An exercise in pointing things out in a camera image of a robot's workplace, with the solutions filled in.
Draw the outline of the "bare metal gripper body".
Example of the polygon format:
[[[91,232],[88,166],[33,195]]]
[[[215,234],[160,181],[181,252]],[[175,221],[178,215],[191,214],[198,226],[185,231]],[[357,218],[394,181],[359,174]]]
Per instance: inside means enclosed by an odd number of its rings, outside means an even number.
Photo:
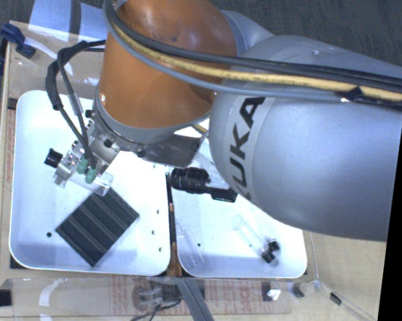
[[[104,123],[98,124],[93,119],[85,120],[82,116],[78,116],[77,119],[79,129],[74,123],[69,124],[76,141],[61,159],[60,170],[98,177],[104,174],[119,152],[129,151],[138,154],[145,149],[145,145],[118,136],[106,128]]]

